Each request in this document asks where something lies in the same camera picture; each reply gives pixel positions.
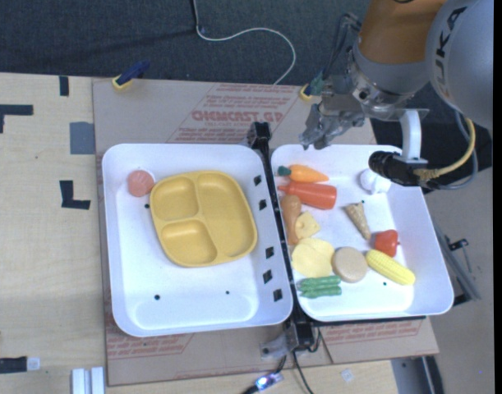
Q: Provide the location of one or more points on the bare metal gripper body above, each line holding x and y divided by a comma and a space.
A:
349, 105

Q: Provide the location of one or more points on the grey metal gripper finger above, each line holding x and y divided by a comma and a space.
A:
327, 136
309, 136

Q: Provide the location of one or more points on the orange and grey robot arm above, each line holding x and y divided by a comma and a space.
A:
448, 43

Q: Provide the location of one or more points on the orange toy carrot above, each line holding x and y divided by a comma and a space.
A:
306, 173

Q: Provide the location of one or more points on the orange toy sauce bottle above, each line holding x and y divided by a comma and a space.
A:
314, 194

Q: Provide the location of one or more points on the brown toy chicken drumstick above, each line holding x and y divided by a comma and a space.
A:
291, 216

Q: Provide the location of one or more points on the thin black rod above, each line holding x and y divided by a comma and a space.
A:
277, 216

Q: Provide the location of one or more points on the tan toy ice cream cone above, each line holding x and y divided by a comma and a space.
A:
358, 218

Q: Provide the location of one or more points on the yellow toy cheese wedge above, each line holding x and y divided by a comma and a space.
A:
308, 225

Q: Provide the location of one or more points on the yellow divided plate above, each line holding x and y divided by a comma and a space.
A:
217, 212

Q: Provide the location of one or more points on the red toy pepper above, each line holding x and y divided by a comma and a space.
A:
386, 242

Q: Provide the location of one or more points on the yellow round toy crisp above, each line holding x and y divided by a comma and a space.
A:
312, 257

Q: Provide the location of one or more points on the tan round toy biscuit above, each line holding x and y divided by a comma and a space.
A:
349, 265

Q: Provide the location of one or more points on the yellow toy corn cob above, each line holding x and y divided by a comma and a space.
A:
390, 267

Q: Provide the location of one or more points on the green toy asparagus bundle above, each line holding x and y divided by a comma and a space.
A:
320, 287

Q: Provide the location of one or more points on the brown cardboard board red print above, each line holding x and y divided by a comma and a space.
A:
152, 109

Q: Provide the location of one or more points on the white plastic tray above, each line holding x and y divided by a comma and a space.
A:
357, 302
193, 298

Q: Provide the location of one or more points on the black cylinder on white bracket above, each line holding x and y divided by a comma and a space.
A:
392, 166

